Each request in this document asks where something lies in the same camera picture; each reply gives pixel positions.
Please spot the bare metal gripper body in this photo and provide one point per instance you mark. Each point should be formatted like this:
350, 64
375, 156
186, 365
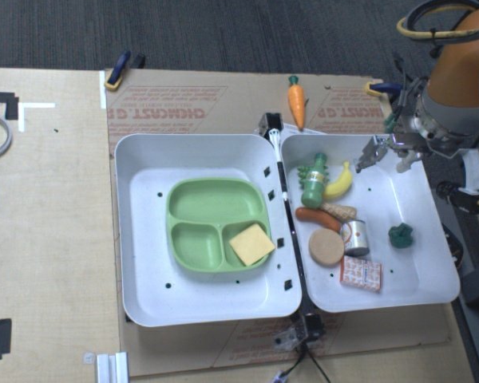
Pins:
431, 136

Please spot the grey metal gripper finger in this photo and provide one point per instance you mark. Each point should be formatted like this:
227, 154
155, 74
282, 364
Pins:
372, 152
407, 160

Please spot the yellow banana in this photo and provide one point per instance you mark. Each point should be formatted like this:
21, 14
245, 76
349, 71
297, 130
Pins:
340, 185

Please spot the beige waffle cone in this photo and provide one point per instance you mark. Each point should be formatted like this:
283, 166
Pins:
341, 210

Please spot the green bottle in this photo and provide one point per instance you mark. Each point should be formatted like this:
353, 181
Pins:
314, 186

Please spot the green broccoli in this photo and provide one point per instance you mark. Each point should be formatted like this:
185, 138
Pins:
401, 235

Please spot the white paper slip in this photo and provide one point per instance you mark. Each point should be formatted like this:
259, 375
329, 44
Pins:
293, 129

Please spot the orange sausage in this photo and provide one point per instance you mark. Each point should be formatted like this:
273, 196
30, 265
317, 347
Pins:
317, 217

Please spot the silver can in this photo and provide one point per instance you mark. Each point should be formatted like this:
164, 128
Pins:
356, 237

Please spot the orange carrot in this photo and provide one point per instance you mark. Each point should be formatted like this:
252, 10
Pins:
296, 102

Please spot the thin black and white rod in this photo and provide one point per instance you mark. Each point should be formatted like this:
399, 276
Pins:
281, 170

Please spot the round tan biscuit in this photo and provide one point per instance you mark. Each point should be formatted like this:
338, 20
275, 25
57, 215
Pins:
326, 247

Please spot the white plastic tray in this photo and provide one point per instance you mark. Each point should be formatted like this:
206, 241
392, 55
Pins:
147, 222
407, 277

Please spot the orange and white packet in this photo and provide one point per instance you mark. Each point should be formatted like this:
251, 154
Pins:
360, 273

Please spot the yellow cheese slice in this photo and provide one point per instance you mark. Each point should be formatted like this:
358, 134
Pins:
251, 245

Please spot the green divided plate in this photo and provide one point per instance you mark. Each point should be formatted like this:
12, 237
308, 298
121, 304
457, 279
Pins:
211, 202

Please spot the brown cardboard board red print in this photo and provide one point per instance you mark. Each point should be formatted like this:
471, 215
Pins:
207, 102

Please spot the black cylinder on white bracket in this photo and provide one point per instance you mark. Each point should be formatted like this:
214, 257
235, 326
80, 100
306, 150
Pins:
473, 170

